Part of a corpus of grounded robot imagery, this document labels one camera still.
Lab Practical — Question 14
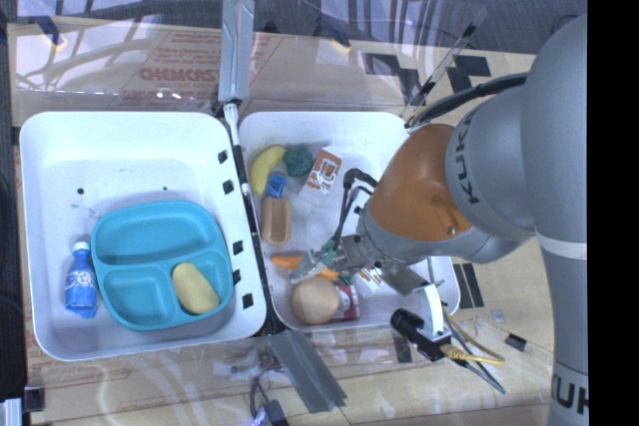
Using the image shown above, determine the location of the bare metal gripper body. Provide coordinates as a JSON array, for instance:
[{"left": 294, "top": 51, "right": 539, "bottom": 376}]
[{"left": 318, "top": 233, "right": 376, "bottom": 272}]

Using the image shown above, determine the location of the small blue cup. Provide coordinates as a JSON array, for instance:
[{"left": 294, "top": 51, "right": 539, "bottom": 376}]
[{"left": 265, "top": 173, "right": 290, "bottom": 201}]

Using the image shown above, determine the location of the blue plastic bottle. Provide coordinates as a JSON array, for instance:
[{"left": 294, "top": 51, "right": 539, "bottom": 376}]
[{"left": 63, "top": 240, "right": 100, "bottom": 320}]

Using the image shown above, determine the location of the white plastic tray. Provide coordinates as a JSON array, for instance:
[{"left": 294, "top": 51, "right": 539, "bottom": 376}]
[
  {"left": 18, "top": 110, "right": 269, "bottom": 363},
  {"left": 238, "top": 110, "right": 461, "bottom": 333}
]

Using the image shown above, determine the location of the large white and orange carton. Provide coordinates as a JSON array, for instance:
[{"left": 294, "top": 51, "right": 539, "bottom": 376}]
[{"left": 297, "top": 148, "right": 344, "bottom": 209}]

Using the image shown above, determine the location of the green broccoli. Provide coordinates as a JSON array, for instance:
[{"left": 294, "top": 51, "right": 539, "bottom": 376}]
[{"left": 282, "top": 145, "right": 316, "bottom": 179}]

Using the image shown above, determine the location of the orange carrot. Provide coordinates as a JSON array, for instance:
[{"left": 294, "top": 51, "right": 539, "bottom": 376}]
[{"left": 271, "top": 253, "right": 340, "bottom": 281}]

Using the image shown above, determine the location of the tan hot dog bun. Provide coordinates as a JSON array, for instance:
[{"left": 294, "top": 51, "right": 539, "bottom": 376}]
[{"left": 260, "top": 195, "right": 294, "bottom": 247}]

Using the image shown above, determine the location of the black block with thin wires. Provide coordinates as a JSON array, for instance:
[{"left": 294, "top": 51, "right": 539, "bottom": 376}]
[{"left": 262, "top": 398, "right": 291, "bottom": 426}]

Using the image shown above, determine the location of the brown cardboard board red print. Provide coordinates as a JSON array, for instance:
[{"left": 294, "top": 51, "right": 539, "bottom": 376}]
[{"left": 7, "top": 17, "right": 556, "bottom": 426}]

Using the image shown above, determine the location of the round tan bread roll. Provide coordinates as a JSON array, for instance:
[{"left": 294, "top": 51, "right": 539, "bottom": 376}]
[{"left": 291, "top": 275, "right": 342, "bottom": 327}]

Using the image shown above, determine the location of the small white and orange carton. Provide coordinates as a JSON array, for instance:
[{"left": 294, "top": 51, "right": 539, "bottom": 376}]
[{"left": 350, "top": 265, "right": 386, "bottom": 300}]

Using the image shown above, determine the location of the blue divided plate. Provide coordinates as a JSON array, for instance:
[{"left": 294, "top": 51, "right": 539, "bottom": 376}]
[{"left": 89, "top": 199, "right": 236, "bottom": 333}]

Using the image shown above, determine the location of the red can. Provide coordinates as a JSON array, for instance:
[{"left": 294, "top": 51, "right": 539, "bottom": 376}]
[{"left": 330, "top": 283, "right": 362, "bottom": 321}]

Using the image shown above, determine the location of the yellow toy potato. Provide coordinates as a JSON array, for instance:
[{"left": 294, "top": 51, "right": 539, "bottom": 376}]
[{"left": 171, "top": 261, "right": 222, "bottom": 316}]

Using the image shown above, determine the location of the yellow banana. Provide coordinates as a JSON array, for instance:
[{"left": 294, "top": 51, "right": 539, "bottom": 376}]
[{"left": 249, "top": 144, "right": 288, "bottom": 198}]

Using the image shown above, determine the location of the black cylinder on white bracket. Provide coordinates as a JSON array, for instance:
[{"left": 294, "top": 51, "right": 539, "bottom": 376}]
[{"left": 389, "top": 282, "right": 453, "bottom": 363}]

